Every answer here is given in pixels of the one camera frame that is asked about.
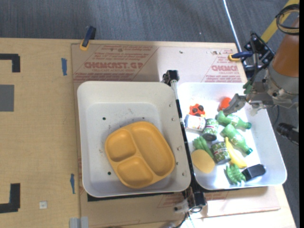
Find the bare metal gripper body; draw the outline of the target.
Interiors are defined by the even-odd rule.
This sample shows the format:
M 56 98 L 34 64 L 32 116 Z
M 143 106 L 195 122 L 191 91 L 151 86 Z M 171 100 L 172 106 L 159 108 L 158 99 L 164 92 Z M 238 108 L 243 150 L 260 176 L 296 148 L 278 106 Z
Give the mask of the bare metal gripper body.
M 273 81 L 256 81 L 246 93 L 246 101 L 253 108 L 268 108 L 278 105 L 284 108 L 299 106 L 298 94 L 278 87 Z

